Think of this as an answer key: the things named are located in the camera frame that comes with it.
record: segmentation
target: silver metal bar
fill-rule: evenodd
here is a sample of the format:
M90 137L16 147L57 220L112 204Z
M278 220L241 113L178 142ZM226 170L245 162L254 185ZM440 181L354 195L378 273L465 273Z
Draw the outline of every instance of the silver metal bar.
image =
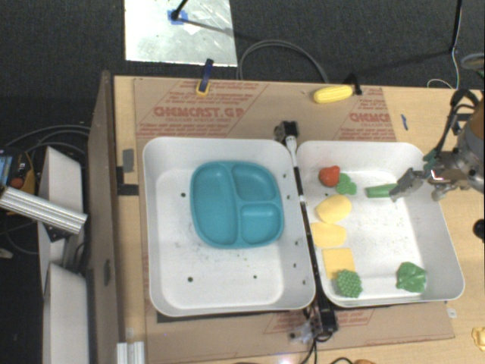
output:
M0 189L0 208L41 221L72 234L78 234L86 222L87 215L63 208L47 199L3 186Z

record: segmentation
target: orange object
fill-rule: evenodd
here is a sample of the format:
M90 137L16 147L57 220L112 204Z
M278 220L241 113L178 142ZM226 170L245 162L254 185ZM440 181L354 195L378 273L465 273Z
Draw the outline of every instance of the orange object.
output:
M318 173L318 179L326 187L335 187L339 183L340 167L325 167Z

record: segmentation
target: blue mark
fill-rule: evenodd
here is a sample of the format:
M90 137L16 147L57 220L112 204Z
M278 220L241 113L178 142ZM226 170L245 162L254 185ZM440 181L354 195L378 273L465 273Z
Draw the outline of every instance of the blue mark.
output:
M404 115L401 115L401 119L402 119L402 125L404 125L404 129L408 130L408 123L407 123L406 117Z
M175 10L174 9L169 9L167 11L167 17L168 17L168 21L170 21L174 26L182 26L183 25L183 22L179 19L182 19L182 20L188 20L189 19L189 15L184 11L180 11L179 13L179 19L177 20L172 20L172 12L174 12Z

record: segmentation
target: black carpet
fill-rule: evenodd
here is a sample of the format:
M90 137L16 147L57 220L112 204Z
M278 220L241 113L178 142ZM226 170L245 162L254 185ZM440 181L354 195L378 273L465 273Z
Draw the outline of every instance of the black carpet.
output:
M370 85L455 85L449 53L456 0L230 0L240 57L254 42L282 39L312 54L332 83L350 73ZM464 0L457 59L483 52L484 0ZM0 146L56 124L89 125L102 70L198 77L200 67L124 60L124 0L0 0ZM232 79L235 69L215 68ZM461 70L461 87L483 80ZM300 55L256 52L250 80L319 81ZM35 248L28 229L15 234ZM0 247L12 249L0 236ZM41 310L36 258L0 259L0 362L40 362Z

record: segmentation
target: wooden table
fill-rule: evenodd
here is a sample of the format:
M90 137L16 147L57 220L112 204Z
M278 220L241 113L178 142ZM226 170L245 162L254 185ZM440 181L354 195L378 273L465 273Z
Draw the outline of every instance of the wooden table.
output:
M408 142L422 152L434 147L441 134L449 112L450 89L422 89L383 87L397 141ZM117 140L117 165L126 147L133 147L135 120L133 77L116 77L114 85L115 127ZM402 123L407 119L408 130ZM455 138L449 136L445 149L451 149ZM138 168L135 161L133 172L125 174L125 183L138 183ZM485 353L473 342L473 327L485 326L485 283L483 280L483 243L472 233L476 220L483 217L483 195L474 190L454 191L440 202L455 250L465 276L465 292L448 304L456 312L452 320L455 339L428 341L412 344L396 344L375 347L359 347L347 350L325 350L319 353L318 362L329 363L337 357L347 356L352 361L368 359L384 363L440 363L467 364L485 362ZM119 270L121 296L125 325L130 326L128 340L145 339L144 299L142 287L141 241L133 233L139 233L139 199L123 196L118 201L119 218ZM286 356L254 357L217 361L218 364L233 362L254 363L298 363L304 353Z

